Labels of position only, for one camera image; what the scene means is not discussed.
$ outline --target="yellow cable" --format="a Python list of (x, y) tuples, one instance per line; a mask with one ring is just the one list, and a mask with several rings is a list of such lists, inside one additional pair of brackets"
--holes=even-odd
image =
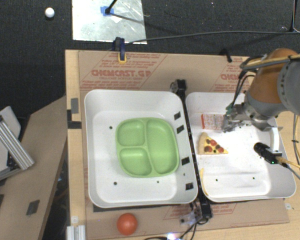
[(300, 59), (300, 54), (287, 56), (287, 57), (270, 58), (270, 59), (265, 59), (265, 60), (253, 61), (253, 62), (250, 62), (247, 65), (245, 65), (243, 68), (251, 67), (251, 66), (259, 66), (259, 65), (266, 64), (266, 63), (270, 63), (270, 62), (278, 62), (279, 63), (280, 61), (283, 61), (286, 59), (290, 59), (290, 60)]
[(299, 164), (297, 164), (297, 163), (295, 163), (295, 162), (291, 162), (291, 161), (289, 161), (289, 160), (287, 160), (287, 159), (285, 159), (285, 158), (283, 158), (283, 157), (281, 157), (281, 156), (277, 156), (276, 159), (278, 160), (278, 162), (279, 162), (280, 164), (289, 164), (289, 165), (292, 165), (292, 166), (295, 166), (295, 167), (300, 168), (300, 165), (299, 165)]
[[(297, 140), (297, 124), (298, 124), (298, 120), (299, 120), (299, 116), (297, 115), (296, 116), (296, 120), (295, 120), (295, 127), (294, 127), (294, 141)], [(295, 143), (295, 149), (296, 149), (296, 155), (298, 156), (298, 158), (300, 159), (300, 152), (299, 152), (299, 149), (298, 149), (298, 143), (296, 142)]]

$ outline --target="toy pizza slice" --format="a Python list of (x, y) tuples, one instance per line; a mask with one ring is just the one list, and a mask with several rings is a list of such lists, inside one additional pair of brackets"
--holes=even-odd
[(203, 132), (198, 142), (198, 154), (217, 155), (228, 154), (220, 144), (210, 138), (206, 132)]

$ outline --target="orange tomato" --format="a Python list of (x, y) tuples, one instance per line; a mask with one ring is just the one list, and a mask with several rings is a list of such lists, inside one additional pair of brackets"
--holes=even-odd
[(136, 217), (131, 213), (122, 214), (117, 222), (116, 227), (122, 235), (130, 236), (133, 234), (138, 226)]

